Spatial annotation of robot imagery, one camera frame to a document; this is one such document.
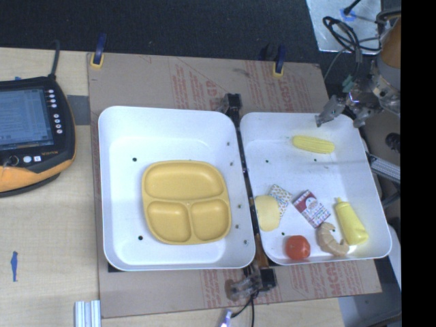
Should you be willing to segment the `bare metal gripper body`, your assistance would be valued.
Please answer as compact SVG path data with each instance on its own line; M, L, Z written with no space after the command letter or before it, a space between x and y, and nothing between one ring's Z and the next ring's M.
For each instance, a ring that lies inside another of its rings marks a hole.
M353 109L382 110L401 114L401 92L382 76L369 76L354 82L346 95L346 104Z

